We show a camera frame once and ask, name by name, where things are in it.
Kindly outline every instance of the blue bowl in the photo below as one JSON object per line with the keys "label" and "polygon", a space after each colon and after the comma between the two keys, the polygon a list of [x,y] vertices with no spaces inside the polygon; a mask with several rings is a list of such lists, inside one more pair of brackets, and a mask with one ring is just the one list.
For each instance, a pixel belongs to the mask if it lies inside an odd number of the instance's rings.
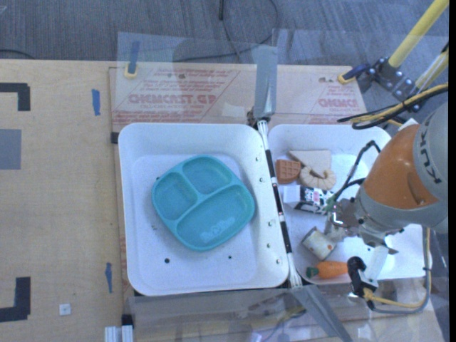
{"label": "blue bowl", "polygon": [[194,156],[168,170],[152,187],[152,203],[176,238],[195,251],[225,243],[255,212],[244,183],[209,155]]}

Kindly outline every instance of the white plastic tray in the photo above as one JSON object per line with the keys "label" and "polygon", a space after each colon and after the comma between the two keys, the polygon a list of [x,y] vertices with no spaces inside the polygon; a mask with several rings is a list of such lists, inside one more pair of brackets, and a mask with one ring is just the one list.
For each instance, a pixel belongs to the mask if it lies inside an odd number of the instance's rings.
{"label": "white plastic tray", "polygon": [[[337,183],[333,190],[338,190],[350,172],[360,149],[370,140],[375,140],[380,148],[389,141],[390,136],[380,128],[354,130],[349,125],[277,125],[269,133],[269,146],[273,161],[279,158],[292,160],[288,156],[290,150],[330,150],[331,169],[336,173]],[[365,152],[352,180],[365,177],[377,157],[375,148]],[[356,195],[358,186],[347,189],[343,195],[350,198]],[[305,275],[308,266],[316,265],[319,260],[301,244],[301,240],[313,227],[324,231],[326,218],[293,209],[284,204],[286,223],[289,227],[290,241],[293,248],[294,262],[298,273],[314,284],[340,284],[350,282],[348,275],[334,279],[320,279],[317,276],[308,279]],[[388,255],[379,279],[402,279],[424,275],[422,229],[417,225],[409,225],[401,234],[386,237],[386,244],[398,250],[395,255]],[[361,257],[366,264],[372,249],[360,238],[345,238],[337,244],[335,250],[327,258],[331,261],[347,261],[352,256]]]}
{"label": "white plastic tray", "polygon": [[[289,273],[261,137],[247,125],[135,123],[119,135],[128,278],[141,294],[262,289]],[[194,155],[223,161],[254,196],[255,214],[206,252],[181,244],[152,205],[157,177]]]}

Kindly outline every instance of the toy carrot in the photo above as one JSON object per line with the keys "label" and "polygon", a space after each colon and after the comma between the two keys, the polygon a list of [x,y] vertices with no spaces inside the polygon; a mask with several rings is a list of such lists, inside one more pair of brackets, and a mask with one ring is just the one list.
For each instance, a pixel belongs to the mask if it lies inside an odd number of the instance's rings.
{"label": "toy carrot", "polygon": [[347,263],[338,261],[322,261],[315,267],[308,267],[306,269],[306,276],[308,278],[319,275],[322,279],[332,279],[333,277],[347,273]]}

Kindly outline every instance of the gray carpet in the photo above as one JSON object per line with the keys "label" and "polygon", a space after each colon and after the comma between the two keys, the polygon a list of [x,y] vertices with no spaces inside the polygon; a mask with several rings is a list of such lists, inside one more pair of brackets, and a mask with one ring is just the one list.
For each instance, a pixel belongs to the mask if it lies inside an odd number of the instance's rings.
{"label": "gray carpet", "polygon": [[[226,0],[220,20],[219,0],[0,0],[0,58],[115,61],[125,53],[119,36],[140,33],[198,39],[180,47],[179,60],[196,55],[250,62],[248,50],[233,54],[231,39],[276,45],[280,64],[357,66],[394,52],[433,1]],[[404,73],[417,78],[447,43],[448,32],[447,9],[404,62]],[[195,45],[204,41],[212,43]],[[447,80],[446,69],[435,83]],[[421,122],[447,98],[439,95],[405,116]],[[395,103],[378,88],[364,99],[369,110]],[[448,237],[434,234],[432,240],[432,302],[449,340]]]}

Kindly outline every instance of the gray square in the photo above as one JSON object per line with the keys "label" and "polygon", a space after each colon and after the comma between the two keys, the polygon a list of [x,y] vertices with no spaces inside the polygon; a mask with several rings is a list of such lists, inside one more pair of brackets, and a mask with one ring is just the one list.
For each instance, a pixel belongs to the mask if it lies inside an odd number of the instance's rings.
{"label": "gray square", "polygon": [[21,139],[19,129],[0,129],[0,170],[21,169]]}

